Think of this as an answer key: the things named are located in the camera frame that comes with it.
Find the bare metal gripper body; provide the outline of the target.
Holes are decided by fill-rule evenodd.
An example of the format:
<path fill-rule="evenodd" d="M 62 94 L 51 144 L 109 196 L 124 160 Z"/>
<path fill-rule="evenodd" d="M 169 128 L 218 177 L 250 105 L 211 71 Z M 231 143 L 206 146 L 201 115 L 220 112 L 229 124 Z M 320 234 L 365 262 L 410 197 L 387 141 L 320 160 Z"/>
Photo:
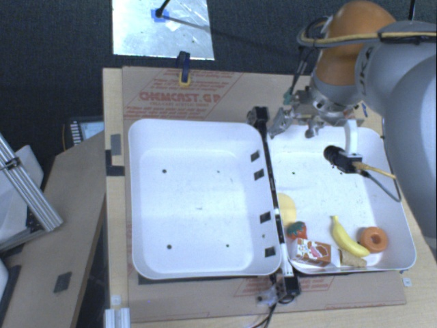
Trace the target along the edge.
<path fill-rule="evenodd" d="M 331 126 L 343 126 L 347 120 L 355 118 L 351 105 L 339 105 L 319 90 L 306 87 L 292 95 L 290 106 L 295 119 L 303 122 L 326 123 Z"/>

